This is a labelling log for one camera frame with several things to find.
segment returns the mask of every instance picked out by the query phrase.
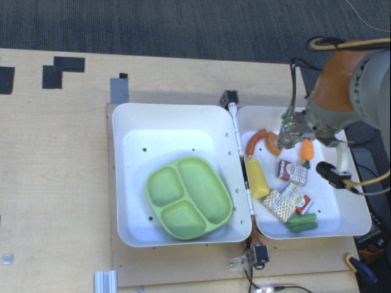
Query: toy carrot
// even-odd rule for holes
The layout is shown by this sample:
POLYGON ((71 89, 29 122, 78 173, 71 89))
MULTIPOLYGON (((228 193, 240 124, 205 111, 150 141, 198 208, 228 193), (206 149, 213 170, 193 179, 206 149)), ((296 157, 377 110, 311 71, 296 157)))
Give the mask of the toy carrot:
POLYGON ((313 159, 313 143, 309 139, 305 139, 302 143, 301 158, 304 161, 303 166, 310 169, 310 161, 313 159))

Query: light wood tabletop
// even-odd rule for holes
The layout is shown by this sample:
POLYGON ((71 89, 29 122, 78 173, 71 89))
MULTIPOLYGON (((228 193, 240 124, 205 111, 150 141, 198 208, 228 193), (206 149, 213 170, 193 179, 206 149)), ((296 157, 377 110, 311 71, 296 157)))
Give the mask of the light wood tabletop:
MULTIPOLYGON (((15 68, 12 94, 0 95, 0 255, 13 254, 0 265, 0 292, 93 292, 95 271, 113 268, 110 78, 128 74, 135 103, 218 105, 224 90, 238 91, 239 106, 287 106, 291 97, 289 67, 274 63, 0 49, 0 67, 15 68), (43 89, 54 56, 83 57, 85 71, 64 72, 62 89, 43 89)), ((298 106, 304 96, 299 73, 298 106)), ((271 262, 255 273, 258 285, 359 292, 343 262, 357 255, 352 237, 263 240, 271 262)), ((213 270, 242 244, 186 247, 159 249, 173 257, 159 275, 147 250, 129 248, 124 257, 134 261, 129 276, 119 272, 119 292, 247 292, 243 273, 213 270), (178 272, 175 251, 194 258, 194 269, 178 272)))

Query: small carton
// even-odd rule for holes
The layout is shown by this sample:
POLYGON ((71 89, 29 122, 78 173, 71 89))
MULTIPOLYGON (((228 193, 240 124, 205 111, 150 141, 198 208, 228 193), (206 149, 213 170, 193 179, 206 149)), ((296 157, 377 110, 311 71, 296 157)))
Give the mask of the small carton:
POLYGON ((282 196, 296 208, 299 215, 305 214, 313 204, 308 195, 301 192, 293 183, 289 183, 289 186, 282 192, 282 196))
POLYGON ((296 209, 288 199, 274 189, 270 190, 270 194, 262 199, 261 203, 282 223, 287 222, 296 209))
POLYGON ((277 177, 304 187, 307 184, 307 173, 308 170, 305 167, 282 159, 277 177))

